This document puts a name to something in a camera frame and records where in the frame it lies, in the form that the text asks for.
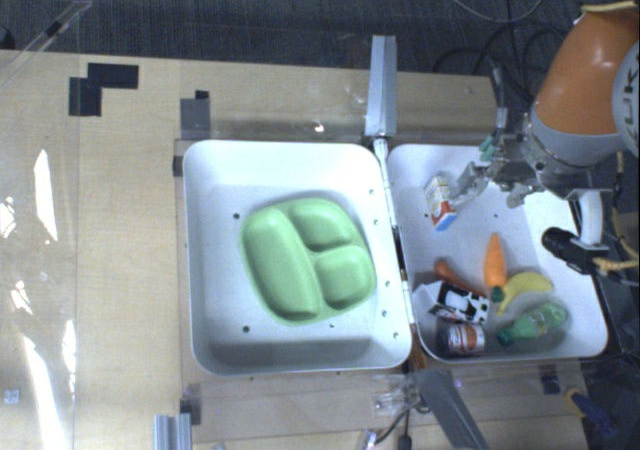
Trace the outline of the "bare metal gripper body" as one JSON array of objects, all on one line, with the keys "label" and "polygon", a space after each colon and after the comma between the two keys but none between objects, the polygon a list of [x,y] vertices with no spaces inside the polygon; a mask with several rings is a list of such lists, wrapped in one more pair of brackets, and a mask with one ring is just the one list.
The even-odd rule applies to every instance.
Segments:
[{"label": "bare metal gripper body", "polygon": [[489,136],[487,162],[487,177],[508,193],[516,182],[537,185],[538,192],[560,199],[577,199],[584,192],[599,190],[593,167],[560,159],[532,135]]}]

